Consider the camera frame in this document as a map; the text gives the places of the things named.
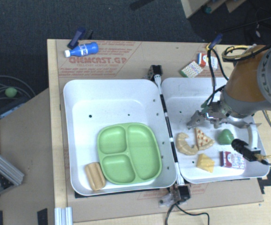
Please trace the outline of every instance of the white tray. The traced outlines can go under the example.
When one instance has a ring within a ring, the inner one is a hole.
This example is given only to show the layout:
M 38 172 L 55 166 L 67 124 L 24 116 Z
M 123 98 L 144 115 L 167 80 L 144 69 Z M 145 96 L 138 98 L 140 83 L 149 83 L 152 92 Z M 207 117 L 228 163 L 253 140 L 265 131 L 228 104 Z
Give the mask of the white tray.
M 70 176 L 73 189 L 84 196 L 142 189 L 167 188 L 176 170 L 163 108 L 155 83 L 145 80 L 72 80 L 64 87 Z M 99 162 L 97 135 L 109 125 L 140 122 L 149 126 L 162 157 L 160 175 L 149 182 L 106 186 L 93 191 L 84 167 Z
M 224 78 L 216 78 L 217 88 L 226 84 Z M 201 110 L 200 106 L 212 93 L 210 78 L 167 78 L 162 83 L 163 95 L 167 107 L 168 117 L 170 119 L 171 129 L 176 141 L 176 136 L 180 132 L 189 135 L 187 142 L 189 145 L 195 144 L 194 129 L 188 130 L 186 123 L 190 121 L 191 116 L 196 110 Z M 220 93 L 217 93 L 214 101 L 219 99 Z M 245 118 L 245 121 L 253 122 L 253 117 Z M 214 129 L 209 121 L 205 121 L 199 128 L 209 137 L 216 139 L 218 134 L 224 128 L 229 129 L 235 138 L 248 142 L 248 130 L 237 128 L 230 124 L 224 124 L 221 128 Z M 261 153 L 265 154 L 263 144 L 257 133 L 257 146 Z M 190 183 L 204 183 L 221 180 L 247 179 L 253 177 L 263 177 L 269 172 L 269 167 L 259 162 L 248 162 L 245 160 L 245 170 L 224 168 L 220 166 L 220 151 L 235 152 L 231 145 L 219 145 L 217 142 L 210 148 L 199 151 L 194 156 L 188 156 L 180 153 L 176 149 L 179 161 L 181 175 Z M 196 167 L 199 154 L 205 153 L 215 161 L 213 173 L 204 171 Z

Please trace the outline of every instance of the small box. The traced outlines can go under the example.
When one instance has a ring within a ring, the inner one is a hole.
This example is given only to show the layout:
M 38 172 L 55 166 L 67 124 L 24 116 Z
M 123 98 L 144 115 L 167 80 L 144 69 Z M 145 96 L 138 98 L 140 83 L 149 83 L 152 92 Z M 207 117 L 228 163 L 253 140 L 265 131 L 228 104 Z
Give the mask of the small box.
M 240 153 L 222 151 L 220 153 L 221 166 L 236 169 L 245 169 L 245 160 Z
M 201 73 L 203 69 L 195 62 L 192 61 L 188 65 L 186 65 L 181 71 L 181 75 L 184 77 L 196 77 L 199 73 Z
M 198 60 L 199 66 L 201 66 L 202 68 L 205 66 L 209 66 L 209 63 L 208 63 L 209 59 L 207 57 L 207 54 L 199 53 L 197 60 Z M 211 65 L 214 70 L 218 69 L 218 59 L 216 57 L 211 56 Z

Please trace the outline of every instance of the black wire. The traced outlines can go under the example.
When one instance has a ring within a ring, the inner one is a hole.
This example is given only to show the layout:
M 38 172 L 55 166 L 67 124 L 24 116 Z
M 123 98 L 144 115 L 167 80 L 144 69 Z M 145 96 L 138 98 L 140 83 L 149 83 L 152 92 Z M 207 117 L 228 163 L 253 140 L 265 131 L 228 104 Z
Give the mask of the black wire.
M 15 98 L 15 97 L 3 97 L 3 98 L 1 98 L 0 97 L 0 100 L 17 100 L 17 98 Z
M 256 7 L 252 4 L 252 9 L 250 9 L 246 15 L 245 15 L 245 20 L 244 20 L 244 23 L 248 23 L 248 18 L 251 17 L 251 12 L 255 11 L 256 10 Z M 253 44 L 254 43 L 254 38 L 253 36 L 251 35 L 251 27 L 250 26 L 246 26 L 246 27 L 243 27 L 243 34 L 244 34 L 244 37 L 245 37 L 245 41 L 247 45 L 250 45 L 250 44 Z
M 265 119 L 267 120 L 269 126 L 271 127 L 271 120 L 270 120 L 268 113 L 265 110 L 262 110 L 262 112 L 263 112 L 263 115 L 264 115 Z
M 215 97 L 215 91 L 216 91 L 216 81 L 215 81 L 215 74 L 214 74 L 214 70 L 212 69 L 212 64 L 211 64 L 211 49 L 209 49 L 207 51 L 207 57 L 208 57 L 208 63 L 209 63 L 209 67 L 210 67 L 210 71 L 211 71 L 211 83 L 212 83 L 212 95 L 211 95 L 211 100 L 209 102 L 208 105 L 210 105 Z
M 228 47 L 228 48 L 225 49 L 224 55 L 227 55 L 227 50 L 228 50 L 229 48 L 230 48 L 230 47 Z M 248 55 L 248 56 L 246 56 L 246 57 L 242 57 L 242 58 L 238 58 L 238 59 L 234 59 L 234 58 L 232 58 L 232 59 L 224 58 L 224 60 L 230 61 L 230 62 L 232 62 L 232 61 L 242 61 L 242 60 L 246 60 L 246 59 L 248 59 L 248 58 L 253 58 L 253 57 L 255 57 L 255 55 L 257 55 L 257 54 L 259 54 L 259 53 L 261 53 L 261 52 L 263 52 L 263 51 L 265 51 L 265 50 L 267 50 L 267 49 L 270 49 L 270 48 L 271 48 L 271 43 L 270 43 L 269 45 L 266 45 L 265 47 L 263 47 L 263 48 L 261 48 L 261 49 L 255 51 L 255 52 L 252 52 L 250 55 Z
M 266 160 L 262 160 L 262 161 L 260 161 L 262 164 L 264 164 L 264 165 L 268 165 L 268 166 L 271 166 L 271 163 L 268 163 Z
M 250 23 L 247 23 L 247 24 L 243 24 L 243 25 L 240 25 L 240 26 L 237 26 L 237 27 L 233 27 L 233 28 L 230 28 L 230 29 L 225 29 L 225 30 L 223 30 L 221 32 L 224 33 L 224 32 L 228 32 L 228 31 L 234 30 L 234 29 L 246 27 L 246 26 L 249 26 L 249 25 L 259 24 L 260 22 L 267 21 L 269 19 L 271 19 L 271 17 L 267 17 L 267 18 L 264 18 L 264 19 L 259 20 L 259 21 L 255 21 L 255 22 L 250 22 Z
M 16 80 L 16 81 L 22 83 L 32 92 L 32 95 L 35 97 L 36 93 L 34 92 L 34 90 L 26 82 L 22 81 L 21 79 L 16 78 L 16 77 L 12 77 L 12 76 L 8 76 L 8 75 L 0 75 L 0 78 L 8 78 L 8 79 Z
M 264 22 L 263 20 L 262 20 L 262 17 L 264 17 L 265 15 L 267 16 L 271 16 L 271 8 L 270 8 L 270 10 L 267 10 L 267 9 L 264 9 L 263 7 L 259 7 L 259 8 L 256 8 L 256 6 L 255 5 L 253 5 L 254 7 L 255 7 L 255 10 L 256 10 L 256 12 L 255 12 L 255 20 L 256 21 L 258 21 L 257 22 L 257 25 L 256 25 L 256 28 L 255 28 L 255 31 L 254 31 L 254 33 L 256 34 L 256 31 L 258 31 L 259 33 L 260 33 L 260 35 L 261 35 L 261 32 L 265 32 L 263 29 L 264 28 L 266 28 L 266 29 L 268 29 L 266 32 L 271 32 L 271 25 L 270 25 L 270 23 L 266 23 L 266 22 Z M 254 43 L 262 43 L 262 44 L 267 44 L 268 42 L 267 41 L 265 41 L 263 38 L 267 38 L 266 36 L 256 36 L 256 38 L 257 39 L 259 39 L 260 40 L 260 42 L 254 42 Z
M 177 203 L 174 203 L 168 210 L 167 214 L 166 214 L 166 218 L 165 218 L 165 225 L 168 225 L 168 218 L 169 215 L 171 213 L 171 211 L 173 210 L 174 206 L 176 206 L 180 211 L 182 211 L 183 213 L 190 215 L 190 216 L 200 216 L 200 215 L 206 215 L 207 216 L 207 224 L 210 225 L 210 215 L 207 212 L 202 212 L 202 213 L 197 213 L 197 214 L 193 214 L 193 213 L 188 213 L 185 210 L 183 210 L 180 206 L 178 206 Z
M 171 207 L 169 208 L 167 214 L 166 214 L 166 218 L 165 218 L 165 225 L 168 225 L 168 218 L 169 218 L 169 215 L 171 213 L 171 211 L 173 210 L 174 206 L 176 205 L 176 203 L 174 203 L 173 205 L 171 205 Z
M 200 216 L 200 215 L 206 215 L 207 216 L 207 224 L 210 225 L 210 215 L 207 212 L 202 212 L 202 213 L 197 213 L 197 214 L 193 214 L 193 213 L 188 213 L 185 210 L 183 210 L 181 207 L 179 207 L 177 204 L 175 204 L 175 206 L 182 211 L 185 214 L 188 214 L 190 216 Z
M 221 70 L 221 73 L 222 73 L 223 77 L 225 77 L 225 79 L 228 80 L 228 77 L 225 75 L 225 73 L 224 73 L 224 71 L 223 71 L 223 67 L 222 67 L 221 60 L 220 60 L 219 55 L 217 54 L 217 52 L 216 52 L 215 49 L 212 48 L 211 50 L 214 52 L 214 54 L 215 54 L 216 57 L 217 57 L 217 60 L 218 60 L 218 63 L 219 63 L 219 67 L 220 67 L 220 70 Z
M 215 94 L 216 94 L 217 92 L 219 92 L 219 91 L 222 91 L 224 87 L 225 87 L 225 85 L 223 85 L 223 86 L 219 87 L 218 89 L 216 89 L 216 90 L 215 90 Z M 211 95 L 206 99 L 206 101 L 209 101 L 210 98 L 211 98 L 212 96 L 214 96 L 215 94 L 211 94 Z

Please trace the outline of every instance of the dark carpet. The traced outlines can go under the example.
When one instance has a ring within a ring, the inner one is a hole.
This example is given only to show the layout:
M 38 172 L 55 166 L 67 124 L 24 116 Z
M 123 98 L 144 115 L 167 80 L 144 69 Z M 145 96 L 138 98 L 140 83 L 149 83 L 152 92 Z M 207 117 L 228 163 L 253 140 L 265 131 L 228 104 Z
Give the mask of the dark carpet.
M 45 90 L 46 40 L 72 39 L 80 26 L 97 40 L 211 42 L 223 30 L 268 17 L 271 0 L 247 0 L 232 13 L 225 5 L 212 14 L 201 9 L 189 19 L 180 0 L 0 0 L 0 75 L 25 81 L 36 94 Z M 269 42 L 271 19 L 224 32 L 221 43 Z

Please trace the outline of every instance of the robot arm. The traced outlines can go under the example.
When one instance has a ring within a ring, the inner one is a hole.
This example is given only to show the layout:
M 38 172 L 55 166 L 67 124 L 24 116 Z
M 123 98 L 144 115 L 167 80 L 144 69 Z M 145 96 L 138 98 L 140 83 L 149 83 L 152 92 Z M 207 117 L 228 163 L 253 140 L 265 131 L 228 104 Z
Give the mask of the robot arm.
M 188 128 L 205 120 L 210 120 L 215 128 L 226 122 L 242 128 L 243 118 L 257 111 L 271 111 L 271 47 L 253 55 L 263 48 L 254 46 L 244 53 L 252 54 L 251 57 L 238 59 L 226 85 L 217 90 L 221 91 L 220 100 L 196 111 L 187 123 Z

